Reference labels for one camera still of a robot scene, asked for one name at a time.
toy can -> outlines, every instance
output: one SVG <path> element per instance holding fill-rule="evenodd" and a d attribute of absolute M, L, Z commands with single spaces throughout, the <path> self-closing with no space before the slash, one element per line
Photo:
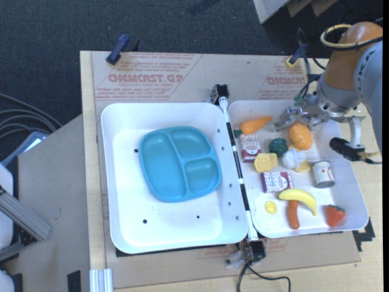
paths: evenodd
<path fill-rule="evenodd" d="M 335 185 L 331 165 L 327 160 L 315 162 L 312 165 L 317 188 L 328 188 Z"/>

black clip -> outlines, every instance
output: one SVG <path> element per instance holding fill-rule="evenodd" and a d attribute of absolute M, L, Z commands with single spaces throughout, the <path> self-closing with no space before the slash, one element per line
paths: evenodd
<path fill-rule="evenodd" d="M 116 43 L 115 48 L 112 50 L 111 54 L 107 57 L 106 61 L 112 65 L 115 65 L 117 61 L 120 60 L 120 52 L 123 51 L 129 43 L 129 36 L 122 35 Z"/>

small box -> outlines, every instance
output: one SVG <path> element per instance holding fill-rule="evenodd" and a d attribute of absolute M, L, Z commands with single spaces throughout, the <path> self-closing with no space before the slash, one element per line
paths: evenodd
<path fill-rule="evenodd" d="M 280 192 L 293 188 L 290 172 L 263 172 L 261 173 L 263 192 Z"/>
<path fill-rule="evenodd" d="M 254 134 L 240 134 L 241 154 L 243 162 L 253 162 L 259 153 L 262 153 L 260 140 Z"/>

toy carrot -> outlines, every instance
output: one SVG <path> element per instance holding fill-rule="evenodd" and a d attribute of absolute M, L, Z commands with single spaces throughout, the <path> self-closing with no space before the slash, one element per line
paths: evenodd
<path fill-rule="evenodd" d="M 245 121 L 241 124 L 241 130 L 243 134 L 252 134 L 257 132 L 260 128 L 264 127 L 269 121 L 273 119 L 272 116 L 264 116 L 252 120 Z"/>
<path fill-rule="evenodd" d="M 331 227 L 334 227 L 345 215 L 346 213 L 341 207 L 332 204 L 326 206 L 327 224 Z"/>

toy banana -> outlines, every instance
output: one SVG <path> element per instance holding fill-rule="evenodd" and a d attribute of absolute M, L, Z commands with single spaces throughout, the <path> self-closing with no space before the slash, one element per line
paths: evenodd
<path fill-rule="evenodd" d="M 308 192 L 298 188 L 285 189 L 279 194 L 279 199 L 282 200 L 297 200 L 307 205 L 317 215 L 316 199 Z"/>

